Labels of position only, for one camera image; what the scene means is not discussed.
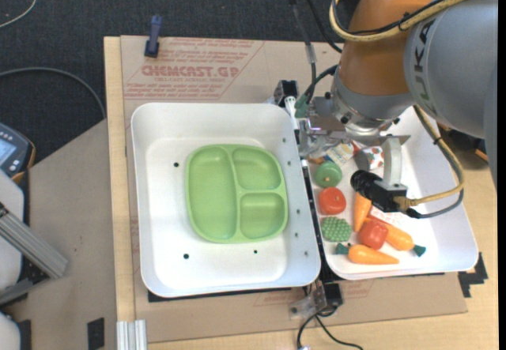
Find white can with red print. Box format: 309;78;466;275
353;145;385;171

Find black block with thin wires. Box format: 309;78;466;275
272;79;300;108
323;281;345;307

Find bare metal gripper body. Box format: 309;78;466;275
304;97;412;147

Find white and yellow carton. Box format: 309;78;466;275
326;141;361;166

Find red toy tomato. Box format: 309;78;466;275
318;186;348;216

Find orange toy carrot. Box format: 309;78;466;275
367;216;427;258
335;243;400;265
353;192;373;233

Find white packet with red print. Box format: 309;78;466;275
369;207;405;228

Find white plastic tray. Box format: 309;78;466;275
130;102;322;298
292;103;480;281

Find green toy grapes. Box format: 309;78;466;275
320;216;353;243

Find red toy pepper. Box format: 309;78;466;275
358;220;389;250

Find brown cardboard board red print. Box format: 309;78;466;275
118;35;470;344

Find black cylinder on white bracket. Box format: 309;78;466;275
349;137;409;213

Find green round toy fruit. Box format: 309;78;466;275
314;160;343;189

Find green divided plate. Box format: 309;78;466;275
184;144;289;244

